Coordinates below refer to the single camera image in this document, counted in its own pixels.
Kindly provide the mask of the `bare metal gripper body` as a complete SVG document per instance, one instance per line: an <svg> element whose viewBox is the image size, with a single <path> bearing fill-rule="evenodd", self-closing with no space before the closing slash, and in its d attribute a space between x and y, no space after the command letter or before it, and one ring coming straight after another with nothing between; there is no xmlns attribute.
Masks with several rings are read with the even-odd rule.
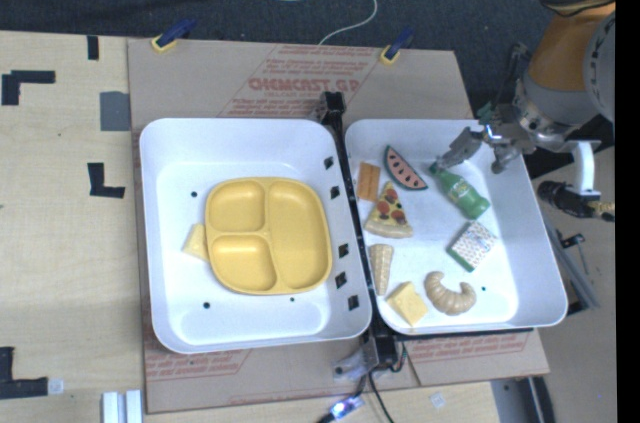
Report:
<svg viewBox="0 0 640 423"><path fill-rule="evenodd" d="M568 126L555 122L533 103L488 103L480 110L480 124L488 131L490 144L512 146L523 152L535 148L558 151L568 135Z"/></svg>

